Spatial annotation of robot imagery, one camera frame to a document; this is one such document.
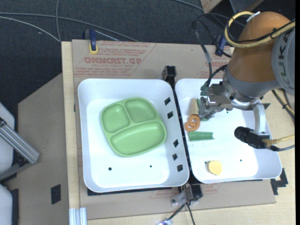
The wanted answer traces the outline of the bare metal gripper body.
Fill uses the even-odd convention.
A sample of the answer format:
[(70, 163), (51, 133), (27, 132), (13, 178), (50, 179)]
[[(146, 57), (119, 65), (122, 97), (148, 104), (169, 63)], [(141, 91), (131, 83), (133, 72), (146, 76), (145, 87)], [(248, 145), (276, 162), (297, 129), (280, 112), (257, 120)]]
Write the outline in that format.
[(209, 111), (228, 111), (233, 108), (247, 110), (249, 105), (256, 101), (255, 97), (249, 97), (238, 92), (231, 84), (220, 82), (212, 84), (207, 92), (205, 108)]

